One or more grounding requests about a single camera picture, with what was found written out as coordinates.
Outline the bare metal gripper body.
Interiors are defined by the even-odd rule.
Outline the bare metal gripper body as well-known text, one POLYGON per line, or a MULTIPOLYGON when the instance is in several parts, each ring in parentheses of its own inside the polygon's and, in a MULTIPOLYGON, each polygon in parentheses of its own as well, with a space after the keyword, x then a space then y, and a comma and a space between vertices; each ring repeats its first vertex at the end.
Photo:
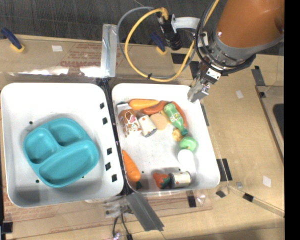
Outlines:
POLYGON ((202 62, 200 79, 214 84, 227 76, 249 67, 256 57, 251 48, 238 48, 223 43, 198 46, 196 51, 202 62))

